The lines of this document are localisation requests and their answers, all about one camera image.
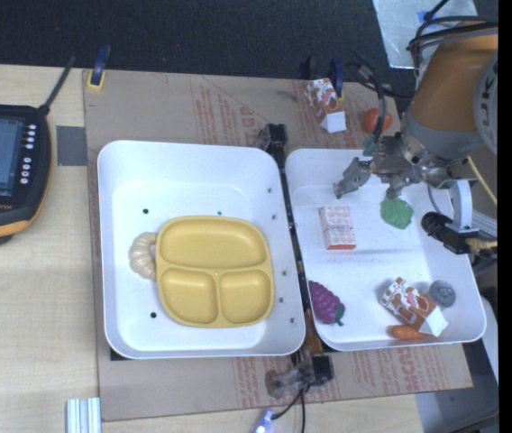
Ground black block with thin wires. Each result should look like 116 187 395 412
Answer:
257 123 289 154
301 353 334 386

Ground orange and white flat box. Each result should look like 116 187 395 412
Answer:
317 205 358 251

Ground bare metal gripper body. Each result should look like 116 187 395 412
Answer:
369 134 463 190

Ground white plastic tray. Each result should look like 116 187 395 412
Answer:
284 147 488 353
96 139 307 361

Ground yellow divided plate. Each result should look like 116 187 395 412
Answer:
154 215 276 329

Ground beige toy doughnut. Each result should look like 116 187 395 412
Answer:
128 231 160 281

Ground thin black rod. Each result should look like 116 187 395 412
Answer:
276 149 318 356

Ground orange toy tomato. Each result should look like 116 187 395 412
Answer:
362 106 394 134

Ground brown cardboard board red print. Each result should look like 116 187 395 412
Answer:
81 69 475 423

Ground small grey can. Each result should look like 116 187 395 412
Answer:
427 279 457 309

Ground purple toy grapes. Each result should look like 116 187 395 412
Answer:
306 279 347 327

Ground black cylinder on white bracket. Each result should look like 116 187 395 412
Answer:
420 180 481 255

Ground orange and white carton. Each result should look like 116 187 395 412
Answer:
379 276 450 338
304 77 347 134

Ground green toy lettuce leaf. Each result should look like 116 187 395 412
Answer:
379 196 416 231

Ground orange toy carrot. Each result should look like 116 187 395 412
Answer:
388 324 434 342

